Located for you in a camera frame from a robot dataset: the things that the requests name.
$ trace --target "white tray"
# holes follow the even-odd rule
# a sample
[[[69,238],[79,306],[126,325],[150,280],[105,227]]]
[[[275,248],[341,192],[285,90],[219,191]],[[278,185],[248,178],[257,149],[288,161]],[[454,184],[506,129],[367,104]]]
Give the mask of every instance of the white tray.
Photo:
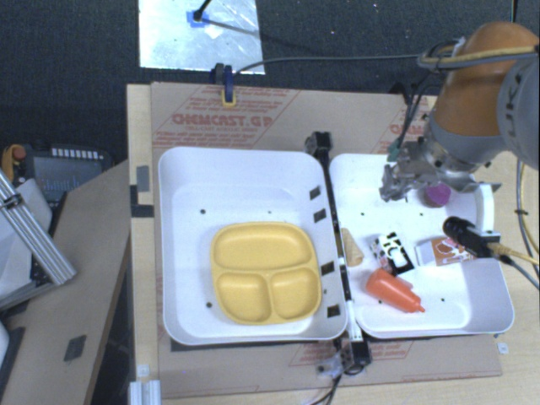
[[[313,199],[311,191],[320,193]],[[321,166],[298,152],[179,147],[159,161],[164,320],[178,342],[210,343],[323,340],[346,325],[343,288]],[[325,210],[326,218],[314,221]],[[322,302],[304,320],[266,326],[231,321],[219,308],[210,269],[210,243],[225,225],[278,221],[302,228],[319,265]],[[328,308],[339,315],[328,317]]]
[[[378,235],[395,231],[415,265],[414,247],[444,235],[442,224],[458,216],[482,230],[493,228],[494,205],[489,185],[474,193],[452,193],[443,208],[423,205],[419,193],[408,199],[384,202],[379,195],[385,157],[368,154],[342,154],[331,164],[331,176],[342,227],[348,228],[365,254],[365,259],[349,272],[357,322],[376,338],[503,332],[514,320],[505,278],[499,262],[476,260],[437,267],[425,266],[400,275],[413,284],[421,297],[424,313],[408,314],[365,293],[365,282],[379,265],[371,254],[370,243]]]

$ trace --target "purple object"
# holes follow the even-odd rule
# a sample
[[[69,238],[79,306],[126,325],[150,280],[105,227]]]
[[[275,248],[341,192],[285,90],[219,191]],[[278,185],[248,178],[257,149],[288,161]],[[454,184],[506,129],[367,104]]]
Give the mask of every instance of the purple object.
[[[450,201],[450,188],[444,183],[425,188],[424,199],[431,207],[443,207]]]

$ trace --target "metal plate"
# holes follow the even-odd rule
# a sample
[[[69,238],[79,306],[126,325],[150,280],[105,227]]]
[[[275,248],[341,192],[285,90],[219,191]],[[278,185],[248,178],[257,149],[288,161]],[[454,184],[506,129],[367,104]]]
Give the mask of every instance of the metal plate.
[[[262,60],[255,0],[213,0],[202,23],[189,13],[204,0],[139,0],[142,68],[208,71],[216,63],[234,70]],[[264,67],[246,73],[264,74]]]

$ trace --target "orange object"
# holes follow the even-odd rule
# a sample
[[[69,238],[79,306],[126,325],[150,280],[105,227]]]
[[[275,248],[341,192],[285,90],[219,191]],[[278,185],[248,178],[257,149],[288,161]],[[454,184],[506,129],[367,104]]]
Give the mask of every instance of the orange object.
[[[379,268],[375,270],[367,284],[365,290],[387,303],[404,312],[425,312],[420,304],[420,298],[411,291],[413,286],[400,278],[395,278],[386,270]]]

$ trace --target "blue tape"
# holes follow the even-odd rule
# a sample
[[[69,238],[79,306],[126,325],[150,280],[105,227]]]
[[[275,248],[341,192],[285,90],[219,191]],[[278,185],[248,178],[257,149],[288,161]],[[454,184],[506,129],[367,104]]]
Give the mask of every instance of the blue tape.
[[[206,27],[208,25],[208,20],[209,20],[208,14],[206,12],[203,12],[201,20],[195,21],[193,19],[194,13],[195,13],[194,10],[192,10],[191,12],[186,12],[186,18],[189,25],[193,27],[194,29],[200,29],[201,27]]]

